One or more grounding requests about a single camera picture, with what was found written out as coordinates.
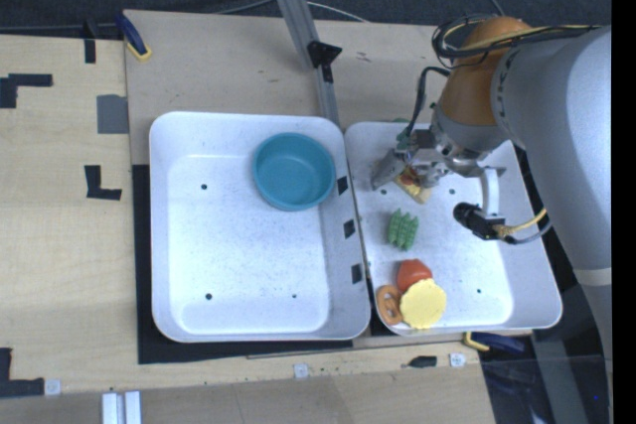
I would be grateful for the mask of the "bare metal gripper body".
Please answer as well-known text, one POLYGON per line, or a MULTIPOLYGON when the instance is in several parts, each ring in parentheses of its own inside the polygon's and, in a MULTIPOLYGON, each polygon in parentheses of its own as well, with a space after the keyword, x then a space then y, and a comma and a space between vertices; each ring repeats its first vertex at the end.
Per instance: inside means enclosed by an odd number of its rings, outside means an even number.
POLYGON ((430 163, 444 163, 450 173, 461 177, 479 177, 483 168, 479 163, 491 152, 491 129, 488 127, 441 127, 403 130, 397 136, 396 150, 402 154, 405 170, 419 177, 419 167, 430 163))

